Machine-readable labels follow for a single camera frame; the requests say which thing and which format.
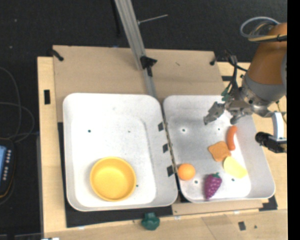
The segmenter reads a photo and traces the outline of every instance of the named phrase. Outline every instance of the yellow bowl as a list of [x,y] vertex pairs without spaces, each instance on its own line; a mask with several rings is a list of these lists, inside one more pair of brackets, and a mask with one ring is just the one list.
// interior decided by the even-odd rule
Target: yellow bowl
[[93,191],[106,201],[128,198],[136,188],[136,173],[132,166],[119,157],[105,157],[97,161],[90,172]]

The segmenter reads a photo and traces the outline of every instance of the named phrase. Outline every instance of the green knob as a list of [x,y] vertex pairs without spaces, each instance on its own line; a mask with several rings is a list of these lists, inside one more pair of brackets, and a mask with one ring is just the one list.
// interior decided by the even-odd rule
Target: green knob
[[147,230],[156,230],[159,227],[160,219],[156,217],[154,212],[148,212],[144,214],[144,219],[141,221],[142,226]]

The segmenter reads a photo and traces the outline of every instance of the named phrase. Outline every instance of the phone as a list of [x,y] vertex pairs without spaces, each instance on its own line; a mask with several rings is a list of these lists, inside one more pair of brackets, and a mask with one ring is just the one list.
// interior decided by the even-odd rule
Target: phone
[[14,173],[16,158],[14,144],[10,139],[0,138],[0,198],[9,192]]

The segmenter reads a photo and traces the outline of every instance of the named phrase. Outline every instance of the orange sausage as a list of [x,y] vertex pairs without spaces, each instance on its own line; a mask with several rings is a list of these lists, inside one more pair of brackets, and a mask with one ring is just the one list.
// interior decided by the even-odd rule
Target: orange sausage
[[233,151],[236,149],[234,137],[235,137],[235,133],[237,132],[237,130],[238,130],[238,128],[235,125],[232,125],[226,135],[226,143],[227,143],[228,149],[230,151]]

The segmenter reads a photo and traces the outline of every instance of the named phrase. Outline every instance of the orange ball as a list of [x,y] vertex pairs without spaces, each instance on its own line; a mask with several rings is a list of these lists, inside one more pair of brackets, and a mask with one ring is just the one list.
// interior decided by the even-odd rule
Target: orange ball
[[188,181],[196,175],[196,169],[190,163],[183,163],[178,168],[178,175],[181,180]]

